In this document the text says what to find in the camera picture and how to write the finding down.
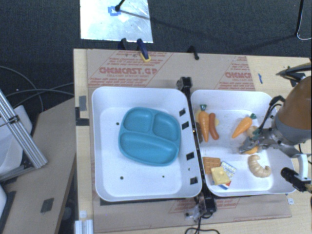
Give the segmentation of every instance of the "wire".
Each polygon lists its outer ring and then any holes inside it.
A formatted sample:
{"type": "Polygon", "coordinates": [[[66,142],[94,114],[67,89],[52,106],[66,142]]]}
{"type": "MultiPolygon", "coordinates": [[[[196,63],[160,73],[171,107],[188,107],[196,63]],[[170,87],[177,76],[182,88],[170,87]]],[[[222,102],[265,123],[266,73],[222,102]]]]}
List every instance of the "wire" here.
{"type": "Polygon", "coordinates": [[[6,95],[6,97],[10,97],[10,96],[14,96],[17,94],[22,94],[22,93],[27,93],[27,92],[53,92],[53,93],[61,93],[61,94],[65,94],[65,95],[70,95],[70,96],[74,96],[74,94],[72,93],[68,93],[65,91],[60,91],[60,90],[55,90],[55,89],[45,89],[45,88],[40,88],[40,89],[27,89],[27,90],[22,90],[22,91],[17,91],[11,94],[6,95]]]}
{"type": "Polygon", "coordinates": [[[300,15],[300,22],[299,22],[299,28],[298,28],[298,31],[297,31],[297,38],[299,40],[302,40],[302,41],[311,40],[311,38],[301,38],[300,37],[299,31],[300,31],[301,21],[302,21],[302,12],[301,12],[301,15],[300,15]]]}
{"type": "MultiPolygon", "coordinates": [[[[20,73],[20,72],[14,70],[14,69],[11,69],[11,68],[2,66],[2,65],[0,65],[0,68],[5,69],[5,70],[8,70],[8,71],[10,71],[10,72],[13,72],[13,73],[15,73],[15,74],[17,74],[17,75],[23,77],[26,81],[28,81],[28,82],[32,85],[32,87],[33,87],[34,89],[37,89],[37,87],[31,82],[31,80],[28,79],[28,78],[27,78],[25,75],[23,75],[22,73],[20,73]]],[[[44,106],[43,106],[42,98],[41,98],[40,95],[39,95],[39,100],[40,100],[40,103],[41,103],[41,110],[43,111],[43,110],[44,110],[44,106]]]]}
{"type": "Polygon", "coordinates": [[[275,105],[270,106],[270,107],[268,108],[267,113],[266,113],[265,116],[264,116],[263,122],[262,122],[261,125],[258,127],[259,130],[260,130],[259,132],[262,131],[265,122],[267,121],[269,115],[272,113],[273,109],[274,109],[276,106],[282,106],[282,104],[275,104],[275,105]]]}
{"type": "Polygon", "coordinates": [[[190,230],[195,230],[194,234],[199,234],[199,232],[216,232],[217,234],[220,234],[220,232],[216,229],[207,229],[207,230],[203,230],[200,228],[200,224],[201,224],[201,219],[204,218],[204,219],[208,219],[212,216],[212,214],[209,216],[209,217],[200,217],[199,220],[198,220],[198,226],[197,228],[195,227],[190,227],[190,228],[187,228],[185,230],[185,233],[184,234],[187,234],[188,231],[190,230]]]}
{"type": "MultiPolygon", "coordinates": [[[[71,82],[71,83],[67,83],[67,84],[61,85],[61,86],[53,87],[53,88],[51,88],[51,89],[57,89],[57,88],[67,87],[67,86],[70,86],[70,85],[73,85],[73,84],[74,84],[74,83],[71,82]]],[[[19,105],[21,105],[21,104],[24,103],[25,101],[28,101],[28,100],[30,100],[31,98],[36,97],[36,96],[38,96],[38,95],[41,95],[41,94],[43,94],[43,93],[45,93],[45,91],[39,92],[39,93],[37,93],[37,94],[35,94],[35,95],[32,95],[32,96],[30,96],[30,97],[28,97],[28,98],[26,98],[26,99],[20,101],[18,104],[14,105],[14,108],[18,107],[19,105]]]]}
{"type": "Polygon", "coordinates": [[[212,216],[211,213],[205,213],[203,216],[201,216],[201,218],[208,219],[208,218],[211,218],[211,216],[212,216]]]}

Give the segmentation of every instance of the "sausage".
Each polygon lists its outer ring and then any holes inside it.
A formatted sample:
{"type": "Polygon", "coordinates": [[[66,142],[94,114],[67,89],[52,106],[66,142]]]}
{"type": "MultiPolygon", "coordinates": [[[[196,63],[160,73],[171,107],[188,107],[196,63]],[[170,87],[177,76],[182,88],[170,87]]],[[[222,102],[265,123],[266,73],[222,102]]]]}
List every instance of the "sausage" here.
{"type": "Polygon", "coordinates": [[[217,133],[215,129],[215,114],[214,113],[209,114],[209,132],[213,139],[219,139],[219,134],[217,133]]]}

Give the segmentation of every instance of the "black clip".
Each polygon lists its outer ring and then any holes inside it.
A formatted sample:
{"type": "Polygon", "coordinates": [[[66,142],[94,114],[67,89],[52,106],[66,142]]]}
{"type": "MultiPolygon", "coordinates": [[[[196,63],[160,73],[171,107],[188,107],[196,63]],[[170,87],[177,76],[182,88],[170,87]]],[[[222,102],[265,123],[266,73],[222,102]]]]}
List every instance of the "black clip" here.
{"type": "Polygon", "coordinates": [[[16,122],[18,122],[18,121],[20,121],[20,117],[19,117],[18,115],[14,115],[13,117],[9,118],[9,121],[8,121],[8,122],[6,122],[6,123],[0,125],[0,127],[5,126],[5,125],[7,125],[7,124],[13,124],[13,123],[16,123],[16,122]]]}
{"type": "MultiPolygon", "coordinates": [[[[147,48],[146,48],[146,45],[145,43],[142,41],[141,38],[139,38],[137,41],[136,41],[136,44],[137,44],[137,48],[136,50],[139,50],[141,53],[140,53],[140,56],[141,58],[143,59],[144,62],[149,62],[151,60],[151,57],[149,56],[148,54],[148,51],[147,51],[147,48]]],[[[118,43],[118,49],[119,50],[127,50],[127,39],[126,38],[123,38],[121,39],[121,41],[118,43]]]]}
{"type": "Polygon", "coordinates": [[[194,53],[195,60],[199,60],[198,53],[193,45],[189,47],[189,49],[187,50],[187,53],[194,53]]]}

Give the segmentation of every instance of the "blue plate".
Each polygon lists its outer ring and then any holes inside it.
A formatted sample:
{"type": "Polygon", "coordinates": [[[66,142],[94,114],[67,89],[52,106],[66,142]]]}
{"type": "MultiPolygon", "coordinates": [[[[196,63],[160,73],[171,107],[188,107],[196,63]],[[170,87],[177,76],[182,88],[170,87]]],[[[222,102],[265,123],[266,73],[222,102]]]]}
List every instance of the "blue plate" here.
{"type": "Polygon", "coordinates": [[[178,121],[164,112],[136,107],[124,116],[118,144],[120,151],[135,161],[166,166],[177,157],[181,132],[178,121]]]}

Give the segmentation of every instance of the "orange carrot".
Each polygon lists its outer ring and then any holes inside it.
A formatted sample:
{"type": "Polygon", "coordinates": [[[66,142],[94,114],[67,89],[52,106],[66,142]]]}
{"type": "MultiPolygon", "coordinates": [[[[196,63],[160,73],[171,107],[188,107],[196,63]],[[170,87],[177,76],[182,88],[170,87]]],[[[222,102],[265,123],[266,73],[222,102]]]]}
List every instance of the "orange carrot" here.
{"type": "Polygon", "coordinates": [[[249,117],[245,117],[241,120],[241,122],[238,124],[236,129],[234,130],[234,133],[232,135],[232,138],[236,138],[243,132],[245,132],[253,123],[253,119],[255,118],[254,114],[251,114],[249,117]]]}
{"type": "Polygon", "coordinates": [[[208,142],[209,138],[209,114],[205,112],[207,105],[200,106],[200,113],[198,114],[198,121],[201,129],[201,133],[203,134],[205,142],[208,142]]]}

